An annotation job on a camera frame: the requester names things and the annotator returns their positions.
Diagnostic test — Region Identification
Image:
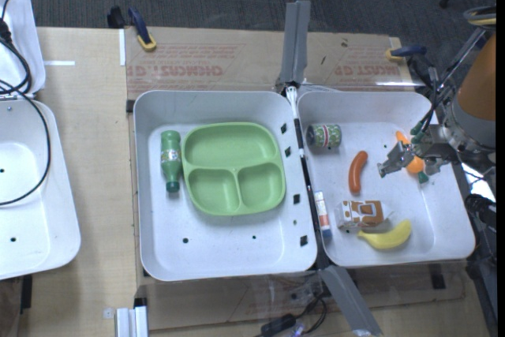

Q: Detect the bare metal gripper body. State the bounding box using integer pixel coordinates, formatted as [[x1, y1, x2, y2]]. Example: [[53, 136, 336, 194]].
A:
[[410, 123, 462, 177]]

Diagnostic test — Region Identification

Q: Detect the orange carrot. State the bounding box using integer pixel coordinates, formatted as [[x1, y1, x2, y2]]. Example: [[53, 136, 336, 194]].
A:
[[395, 129, 430, 185]]

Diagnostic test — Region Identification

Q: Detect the white plastic tray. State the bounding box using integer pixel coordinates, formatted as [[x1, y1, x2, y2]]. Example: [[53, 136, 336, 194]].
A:
[[295, 90, 477, 269], [0, 0, 47, 99], [133, 89, 319, 283], [0, 97, 82, 282]]

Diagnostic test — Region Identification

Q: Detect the orange sausage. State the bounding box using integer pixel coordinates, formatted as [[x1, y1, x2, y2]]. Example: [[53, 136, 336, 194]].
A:
[[347, 150, 369, 195]]

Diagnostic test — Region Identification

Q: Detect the brown and white carton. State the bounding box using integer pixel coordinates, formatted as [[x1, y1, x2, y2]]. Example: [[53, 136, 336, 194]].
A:
[[334, 200, 386, 231]]

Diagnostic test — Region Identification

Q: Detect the yellow banana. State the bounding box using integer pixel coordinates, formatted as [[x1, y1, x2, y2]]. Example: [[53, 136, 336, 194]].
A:
[[357, 219, 413, 251]]

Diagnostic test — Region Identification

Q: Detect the green red and white can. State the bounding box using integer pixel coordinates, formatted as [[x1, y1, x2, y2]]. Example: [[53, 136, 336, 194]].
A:
[[305, 123, 343, 149]]

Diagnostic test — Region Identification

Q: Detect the white orange and blue tube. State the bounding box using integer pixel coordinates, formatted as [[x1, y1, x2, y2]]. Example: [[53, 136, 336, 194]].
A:
[[312, 190, 334, 239]]

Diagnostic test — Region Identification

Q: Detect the thin black and white rod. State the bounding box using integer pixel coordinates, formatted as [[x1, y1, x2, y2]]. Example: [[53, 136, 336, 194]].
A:
[[285, 86, 333, 249]]

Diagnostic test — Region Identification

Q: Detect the green divided plate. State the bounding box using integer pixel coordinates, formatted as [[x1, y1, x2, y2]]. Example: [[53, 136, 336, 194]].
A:
[[181, 122, 287, 217]]

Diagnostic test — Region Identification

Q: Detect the brown cardboard board red print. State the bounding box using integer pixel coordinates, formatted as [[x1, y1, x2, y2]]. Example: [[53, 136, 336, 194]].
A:
[[124, 25, 467, 331]]

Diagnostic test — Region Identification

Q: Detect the green plastic bottle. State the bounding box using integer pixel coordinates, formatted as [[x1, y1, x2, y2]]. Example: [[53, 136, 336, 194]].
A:
[[159, 129, 184, 193]]

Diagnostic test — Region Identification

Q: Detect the black cylinder on white bracket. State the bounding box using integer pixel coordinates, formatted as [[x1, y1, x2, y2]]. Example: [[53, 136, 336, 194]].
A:
[[459, 162, 497, 228]]

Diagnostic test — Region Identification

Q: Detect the black cable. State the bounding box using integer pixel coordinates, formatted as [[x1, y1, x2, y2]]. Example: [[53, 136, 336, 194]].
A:
[[0, 0, 53, 207]]

